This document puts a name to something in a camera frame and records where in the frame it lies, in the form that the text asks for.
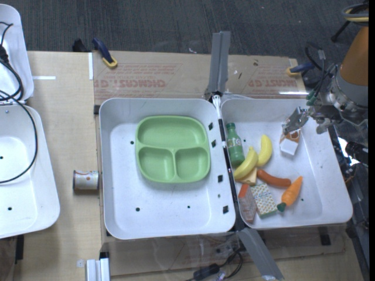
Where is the white and orange can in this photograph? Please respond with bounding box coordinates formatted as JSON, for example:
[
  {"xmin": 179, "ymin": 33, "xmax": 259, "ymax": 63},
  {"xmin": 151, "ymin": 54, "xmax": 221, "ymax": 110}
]
[{"xmin": 72, "ymin": 169, "xmax": 100, "ymax": 191}]

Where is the black block with thin wires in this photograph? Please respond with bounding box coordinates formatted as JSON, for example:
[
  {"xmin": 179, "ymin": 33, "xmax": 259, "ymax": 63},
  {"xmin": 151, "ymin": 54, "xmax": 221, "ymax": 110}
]
[{"xmin": 193, "ymin": 263, "xmax": 221, "ymax": 280}]

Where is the orange carrot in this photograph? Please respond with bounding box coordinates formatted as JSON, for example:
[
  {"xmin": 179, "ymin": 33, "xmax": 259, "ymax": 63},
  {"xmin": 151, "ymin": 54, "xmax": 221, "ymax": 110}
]
[{"xmin": 276, "ymin": 176, "xmax": 304, "ymax": 213}]

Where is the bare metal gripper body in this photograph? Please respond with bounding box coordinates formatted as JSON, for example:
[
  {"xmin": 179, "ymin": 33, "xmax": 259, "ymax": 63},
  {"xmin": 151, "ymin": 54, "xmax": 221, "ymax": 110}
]
[{"xmin": 308, "ymin": 90, "xmax": 369, "ymax": 128}]

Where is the orange packet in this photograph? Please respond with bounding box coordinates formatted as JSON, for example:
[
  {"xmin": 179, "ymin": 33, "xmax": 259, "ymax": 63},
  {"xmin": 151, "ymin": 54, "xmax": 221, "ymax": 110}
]
[{"xmin": 237, "ymin": 183, "xmax": 258, "ymax": 224}]

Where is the green plastic bottle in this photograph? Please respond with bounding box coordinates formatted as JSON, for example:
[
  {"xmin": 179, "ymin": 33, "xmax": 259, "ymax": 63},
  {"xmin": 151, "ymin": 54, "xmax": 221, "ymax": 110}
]
[{"xmin": 225, "ymin": 122, "xmax": 246, "ymax": 167}]

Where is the black cylinder on white bracket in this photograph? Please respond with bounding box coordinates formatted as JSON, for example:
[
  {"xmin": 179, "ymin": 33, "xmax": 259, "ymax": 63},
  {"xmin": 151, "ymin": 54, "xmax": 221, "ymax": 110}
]
[{"xmin": 345, "ymin": 140, "xmax": 369, "ymax": 166}]

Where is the orange-red sausage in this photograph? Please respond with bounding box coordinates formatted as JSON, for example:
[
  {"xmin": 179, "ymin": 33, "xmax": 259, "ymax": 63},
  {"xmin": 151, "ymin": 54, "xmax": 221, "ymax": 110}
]
[{"xmin": 256, "ymin": 169, "xmax": 292, "ymax": 189}]

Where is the yellow banana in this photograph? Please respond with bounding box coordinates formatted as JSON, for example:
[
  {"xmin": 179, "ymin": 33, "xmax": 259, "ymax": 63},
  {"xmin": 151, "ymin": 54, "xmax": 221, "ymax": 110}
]
[
  {"xmin": 256, "ymin": 134, "xmax": 274, "ymax": 168},
  {"xmin": 233, "ymin": 146, "xmax": 260, "ymax": 181}
]

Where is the green divided plate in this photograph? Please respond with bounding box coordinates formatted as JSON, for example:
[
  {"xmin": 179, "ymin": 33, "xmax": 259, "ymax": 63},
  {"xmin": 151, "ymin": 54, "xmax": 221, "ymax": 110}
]
[{"xmin": 135, "ymin": 115, "xmax": 212, "ymax": 184}]

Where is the white carton with yellow print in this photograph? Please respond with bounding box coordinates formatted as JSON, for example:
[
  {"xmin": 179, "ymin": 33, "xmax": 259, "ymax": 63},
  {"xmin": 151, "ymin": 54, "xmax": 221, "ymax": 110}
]
[{"xmin": 250, "ymin": 183, "xmax": 278, "ymax": 220}]

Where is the black cable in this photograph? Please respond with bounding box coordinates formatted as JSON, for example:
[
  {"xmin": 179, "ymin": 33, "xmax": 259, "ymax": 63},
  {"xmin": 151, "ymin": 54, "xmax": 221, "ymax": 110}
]
[{"xmin": 0, "ymin": 22, "xmax": 39, "ymax": 184}]

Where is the white plastic tray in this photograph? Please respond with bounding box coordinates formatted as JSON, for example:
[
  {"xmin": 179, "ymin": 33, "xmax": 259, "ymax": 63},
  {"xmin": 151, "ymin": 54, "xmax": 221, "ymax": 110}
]
[
  {"xmin": 220, "ymin": 98, "xmax": 354, "ymax": 231},
  {"xmin": 0, "ymin": 4, "xmax": 35, "ymax": 104},
  {"xmin": 0, "ymin": 104, "xmax": 61, "ymax": 240},
  {"xmin": 98, "ymin": 97, "xmax": 237, "ymax": 241}
]

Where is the yellow cheese wedge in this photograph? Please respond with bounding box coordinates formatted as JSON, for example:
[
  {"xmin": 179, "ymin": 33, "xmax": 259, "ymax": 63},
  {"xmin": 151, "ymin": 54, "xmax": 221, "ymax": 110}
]
[{"xmin": 238, "ymin": 168, "xmax": 258, "ymax": 186}]

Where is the orange and white carton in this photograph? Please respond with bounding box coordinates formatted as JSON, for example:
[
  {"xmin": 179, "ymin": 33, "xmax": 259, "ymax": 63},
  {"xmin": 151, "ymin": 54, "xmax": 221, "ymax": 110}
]
[{"xmin": 279, "ymin": 128, "xmax": 302, "ymax": 157}]

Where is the brown cardboard board red print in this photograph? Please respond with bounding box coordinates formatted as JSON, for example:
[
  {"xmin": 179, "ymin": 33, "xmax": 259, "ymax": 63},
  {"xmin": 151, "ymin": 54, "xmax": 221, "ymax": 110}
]
[{"xmin": 92, "ymin": 50, "xmax": 356, "ymax": 277}]

